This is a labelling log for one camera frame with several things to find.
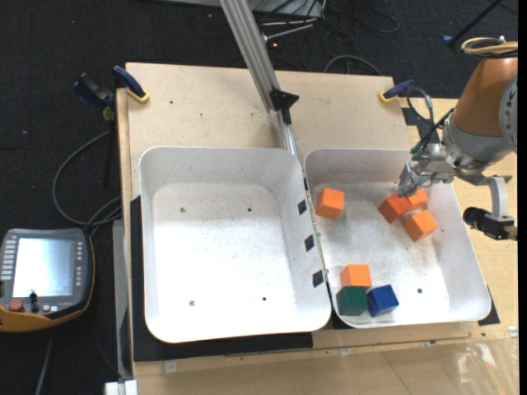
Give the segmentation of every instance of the blue clamp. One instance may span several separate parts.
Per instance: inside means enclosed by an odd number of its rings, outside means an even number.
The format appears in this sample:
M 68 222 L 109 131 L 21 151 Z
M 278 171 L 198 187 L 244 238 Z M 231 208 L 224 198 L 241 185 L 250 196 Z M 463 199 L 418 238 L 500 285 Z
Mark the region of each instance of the blue clamp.
M 412 79 L 401 82 L 398 85 L 395 85 L 393 88 L 390 88 L 385 92 L 380 92 L 379 99 L 385 104 L 388 104 L 396 100 L 400 94 L 406 92 L 408 89 L 414 86 L 415 86 L 415 81 Z
M 115 95 L 103 86 L 97 85 L 92 79 L 83 73 L 73 84 L 77 98 L 87 105 L 93 105 L 99 109 L 110 107 L 115 111 Z
M 147 102 L 150 94 L 141 88 L 141 85 L 138 84 L 138 81 L 136 81 L 130 73 L 120 66 L 114 66 L 112 69 L 112 75 L 117 81 L 119 81 L 119 83 L 125 85 L 128 88 L 128 94 L 136 101 L 140 102 L 141 104 Z

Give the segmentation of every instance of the wooden table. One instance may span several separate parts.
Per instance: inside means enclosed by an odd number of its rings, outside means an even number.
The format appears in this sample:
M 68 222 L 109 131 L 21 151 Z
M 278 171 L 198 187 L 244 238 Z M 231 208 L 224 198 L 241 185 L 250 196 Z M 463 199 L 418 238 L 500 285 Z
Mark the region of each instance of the wooden table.
M 281 143 L 276 116 L 264 111 L 245 69 L 142 63 L 128 63 L 126 68 L 152 95 L 140 105 L 125 90 L 117 92 L 124 252 L 130 277 L 129 203 L 140 194 L 138 161 L 145 150 L 162 145 L 280 147 Z M 277 72 L 277 78 L 283 90 L 301 97 L 291 115 L 302 162 L 317 148 L 407 149 L 418 139 L 417 130 L 404 123 L 404 101 L 383 105 L 377 98 L 393 85 L 390 77 Z M 433 102 L 440 115 L 456 100 Z M 415 105 L 426 112 L 418 101 Z M 511 154 L 487 174 L 515 175 L 516 163 L 516 154 Z M 509 214 L 517 219 L 516 186 L 514 177 L 507 187 Z M 461 180 L 455 180 L 454 187 L 462 211 L 469 206 L 491 209 L 488 188 Z M 519 387 L 514 354 L 519 350 L 518 338 L 511 338 L 519 326 L 518 245 L 494 241 L 475 230 L 469 236 L 500 323 L 350 330 L 329 324 L 313 332 L 312 350 L 133 362 L 140 393 L 444 393 L 445 384 L 467 388 L 467 382 L 483 372 L 490 383 L 478 387 L 478 393 L 496 393 L 499 388 L 510 393 Z M 459 374 L 463 358 L 469 360 L 464 377 L 452 379 L 451 374 Z M 492 370 L 487 367 L 489 358 L 494 359 Z M 449 367 L 453 371 L 445 375 Z M 436 368 L 442 371 L 434 373 Z M 439 380 L 431 383 L 424 377 L 428 372 Z

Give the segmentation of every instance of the orange cube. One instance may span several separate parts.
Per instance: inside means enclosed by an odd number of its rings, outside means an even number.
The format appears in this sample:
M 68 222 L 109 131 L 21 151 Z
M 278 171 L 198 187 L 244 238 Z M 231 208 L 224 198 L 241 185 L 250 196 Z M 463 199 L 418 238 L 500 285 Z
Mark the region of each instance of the orange cube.
M 350 263 L 340 272 L 342 286 L 371 287 L 370 266 L 360 263 Z
M 425 209 L 410 216 L 403 226 L 413 241 L 419 241 L 430 235 L 437 228 L 437 223 L 430 212 Z
M 334 220 L 344 210 L 344 192 L 323 188 L 316 202 L 316 215 Z
M 411 206 L 407 197 L 400 197 L 397 193 L 394 193 L 387 197 L 377 209 L 379 209 L 379 212 L 391 224 L 403 216 Z
M 418 189 L 412 196 L 408 196 L 407 199 L 410 202 L 410 208 L 408 209 L 409 211 L 421 209 L 428 202 L 428 196 L 422 188 Z

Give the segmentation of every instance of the wooden block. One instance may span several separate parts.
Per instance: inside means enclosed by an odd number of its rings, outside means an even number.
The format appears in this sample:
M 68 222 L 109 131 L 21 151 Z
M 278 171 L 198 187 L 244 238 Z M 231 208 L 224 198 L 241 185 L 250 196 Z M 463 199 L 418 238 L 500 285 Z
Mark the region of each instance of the wooden block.
M 367 298 L 368 309 L 370 310 L 372 318 L 381 316 L 382 314 L 388 314 L 399 305 L 397 296 L 390 284 L 372 288 L 368 291 Z
M 342 286 L 371 287 L 370 265 L 350 263 L 340 272 Z
M 343 316 L 360 316 L 368 309 L 366 289 L 361 286 L 344 286 L 337 293 L 337 308 Z
M 409 211 L 416 211 L 417 209 L 422 209 L 428 202 L 428 196 L 425 193 L 423 188 L 420 188 L 412 196 L 407 197 L 410 202 Z
M 316 203 L 316 215 L 335 219 L 344 210 L 344 192 L 323 188 Z
M 407 197 L 400 197 L 397 193 L 387 197 L 378 207 L 379 212 L 391 224 L 410 209 Z
M 424 239 L 437 228 L 437 223 L 428 210 L 420 211 L 403 224 L 413 241 Z

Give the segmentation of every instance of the emergency stop button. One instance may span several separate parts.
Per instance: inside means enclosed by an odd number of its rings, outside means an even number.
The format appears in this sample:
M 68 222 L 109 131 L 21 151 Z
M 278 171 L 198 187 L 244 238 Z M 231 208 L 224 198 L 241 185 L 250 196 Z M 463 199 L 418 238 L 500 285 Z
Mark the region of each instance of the emergency stop button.
M 9 302 L 9 310 L 12 312 L 23 312 L 24 303 L 20 299 L 13 299 Z

